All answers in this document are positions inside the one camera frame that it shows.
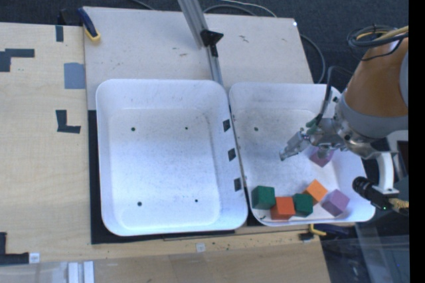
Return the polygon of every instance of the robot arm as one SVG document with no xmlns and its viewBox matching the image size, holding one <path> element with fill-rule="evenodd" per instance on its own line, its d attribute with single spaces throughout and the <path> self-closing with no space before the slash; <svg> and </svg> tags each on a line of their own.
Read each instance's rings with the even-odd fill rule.
<svg viewBox="0 0 425 283">
<path fill-rule="evenodd" d="M 379 38 L 362 41 L 377 33 L 381 34 Z M 353 189 L 379 209 L 405 209 L 405 205 L 395 201 L 398 191 L 393 187 L 392 156 L 376 150 L 373 143 L 408 129 L 408 27 L 362 29 L 349 35 L 349 44 L 370 48 L 337 100 L 333 117 L 323 118 L 331 99 L 328 79 L 320 113 L 306 124 L 306 131 L 301 129 L 288 141 L 280 151 L 280 159 L 296 155 L 310 145 L 317 148 L 310 159 L 320 166 L 331 159 L 336 149 L 352 151 L 363 159 L 376 159 L 379 183 L 374 185 L 367 178 L 358 177 Z"/>
</svg>

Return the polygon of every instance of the empty white tray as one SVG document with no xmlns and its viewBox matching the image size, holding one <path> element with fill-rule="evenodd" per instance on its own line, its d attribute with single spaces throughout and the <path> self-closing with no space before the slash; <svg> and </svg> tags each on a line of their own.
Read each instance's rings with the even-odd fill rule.
<svg viewBox="0 0 425 283">
<path fill-rule="evenodd" d="M 336 151 L 332 160 L 320 167 L 309 160 L 314 147 L 284 161 L 279 151 L 305 123 L 320 111 L 324 84 L 270 84 L 241 82 L 230 89 L 229 98 L 249 199 L 258 186 L 274 187 L 276 196 L 292 196 L 317 179 L 330 193 L 339 189 L 350 198 L 347 209 L 334 217 L 318 203 L 307 217 L 273 221 L 270 210 L 252 209 L 254 216 L 268 226 L 367 221 L 375 213 L 369 201 L 352 188 L 353 180 L 366 177 L 363 162 L 350 151 Z M 340 93 L 332 88 L 333 96 Z M 335 103 L 324 118 L 333 116 Z"/>
<path fill-rule="evenodd" d="M 245 222 L 222 86 L 111 79 L 96 91 L 96 111 L 102 219 L 112 233 L 225 231 Z"/>
</svg>

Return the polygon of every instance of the orange block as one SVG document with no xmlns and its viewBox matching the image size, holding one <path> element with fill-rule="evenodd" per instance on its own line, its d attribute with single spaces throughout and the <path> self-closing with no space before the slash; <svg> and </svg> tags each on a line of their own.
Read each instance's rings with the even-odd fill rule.
<svg viewBox="0 0 425 283">
<path fill-rule="evenodd" d="M 313 205 L 317 204 L 326 196 L 327 189 L 316 179 L 314 179 L 303 193 L 313 197 Z"/>
<path fill-rule="evenodd" d="M 295 215 L 294 200 L 292 197 L 276 197 L 276 204 L 270 209 L 273 220 L 287 221 Z"/>
</svg>

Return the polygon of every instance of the green block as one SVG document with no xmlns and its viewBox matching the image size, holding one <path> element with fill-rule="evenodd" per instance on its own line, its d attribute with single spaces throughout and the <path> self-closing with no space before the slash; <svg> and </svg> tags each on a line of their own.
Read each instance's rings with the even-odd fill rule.
<svg viewBox="0 0 425 283">
<path fill-rule="evenodd" d="M 296 193 L 292 196 L 296 216 L 306 217 L 313 213 L 313 197 L 306 193 Z"/>
<path fill-rule="evenodd" d="M 252 208 L 268 210 L 276 204 L 274 187 L 257 186 L 251 192 Z"/>
</svg>

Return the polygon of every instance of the purple block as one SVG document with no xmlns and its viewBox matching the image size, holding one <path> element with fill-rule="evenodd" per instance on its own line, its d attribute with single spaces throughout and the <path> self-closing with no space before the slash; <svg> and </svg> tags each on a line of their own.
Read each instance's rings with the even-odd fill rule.
<svg viewBox="0 0 425 283">
<path fill-rule="evenodd" d="M 335 189 L 326 196 L 321 206 L 331 215 L 336 217 L 337 215 L 340 215 L 342 212 L 344 212 L 349 201 L 350 198 L 348 198 L 340 190 Z"/>
<path fill-rule="evenodd" d="M 316 152 L 314 152 L 311 156 L 310 156 L 310 160 L 312 161 L 312 162 L 314 162 L 314 163 L 316 163 L 316 164 L 318 164 L 318 166 L 320 166 L 320 167 L 323 167 L 323 166 L 325 166 L 327 163 L 329 163 L 330 161 L 331 161 L 331 159 L 332 159 L 332 155 L 333 155 L 333 152 L 335 151 L 334 149 L 332 149 L 330 152 L 329 152 L 329 154 L 327 155 L 327 157 L 325 157 L 325 158 L 319 158 L 318 156 L 317 156 L 317 152 L 318 152 L 319 150 L 317 150 Z"/>
</svg>

